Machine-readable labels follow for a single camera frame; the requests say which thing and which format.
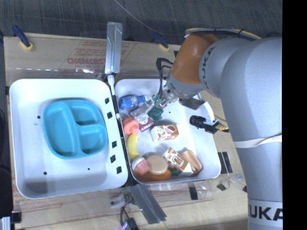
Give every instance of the white sink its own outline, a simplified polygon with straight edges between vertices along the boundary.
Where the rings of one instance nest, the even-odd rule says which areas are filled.
[[[115,93],[118,98],[126,95],[144,95],[147,99],[157,94],[160,86],[158,79],[123,79],[115,86]],[[139,132],[137,150],[141,156],[148,154],[157,154],[162,156],[169,148],[173,148],[177,152],[184,149],[191,150],[201,162],[203,169],[197,174],[190,177],[173,176],[166,181],[148,181],[142,178],[135,178],[141,184],[153,185],[161,183],[184,183],[190,181],[202,181],[216,178],[221,172],[221,162],[216,150],[213,135],[205,132],[204,129],[197,129],[189,123],[192,115],[203,116],[205,113],[205,105],[198,110],[192,110],[174,102],[168,104],[162,113],[162,119],[155,122],[155,125],[176,124],[179,130],[179,136],[174,140],[165,140],[153,142],[150,130]],[[121,118],[124,120],[129,117],[130,109],[120,112]]]
[[[101,111],[108,144],[101,152],[76,159],[55,156],[45,139],[43,111],[53,102],[82,99]],[[10,87],[12,139],[19,192],[44,198],[121,187],[128,171],[112,97],[99,80],[23,79]]]

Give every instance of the small carton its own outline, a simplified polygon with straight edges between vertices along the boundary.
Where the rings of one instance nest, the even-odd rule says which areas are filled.
[[[189,163],[191,164],[191,168],[194,174],[199,173],[202,170],[202,164],[199,159],[195,156],[195,154],[191,150],[186,150],[181,154]]]
[[[163,157],[166,159],[171,170],[178,170],[179,176],[190,176],[193,174],[191,164],[188,160],[177,153],[174,149],[168,148]]]
[[[155,126],[151,130],[153,141],[173,140],[179,135],[176,124]]]

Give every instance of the black connector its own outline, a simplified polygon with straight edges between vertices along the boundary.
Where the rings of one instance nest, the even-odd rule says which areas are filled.
[[[219,121],[217,121],[213,126],[205,124],[205,122],[206,119],[201,116],[193,115],[190,118],[190,124],[197,128],[203,128],[206,132],[211,134],[215,134],[218,131],[218,129],[216,129],[215,127],[220,124]]]

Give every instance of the silver metal bar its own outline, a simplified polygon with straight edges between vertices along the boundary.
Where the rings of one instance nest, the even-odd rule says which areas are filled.
[[[129,187],[132,197],[142,211],[149,224],[165,221],[166,214],[149,191],[143,184],[137,184]]]
[[[121,23],[108,22],[106,31],[106,68],[105,74],[120,72],[120,54],[122,42]]]
[[[2,217],[0,219],[0,230],[11,230],[11,217]]]

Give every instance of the blue clamp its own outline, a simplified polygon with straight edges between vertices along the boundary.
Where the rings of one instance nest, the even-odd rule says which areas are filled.
[[[166,43],[166,40],[160,34],[158,34],[156,32],[153,32],[152,36],[153,36],[153,38],[155,40],[157,40],[159,42],[160,48],[162,48],[164,51],[168,51],[169,50],[169,46]]]
[[[20,45],[26,50],[31,50],[33,44],[27,39],[22,29],[20,29],[17,25],[13,25],[12,30],[19,37]]]

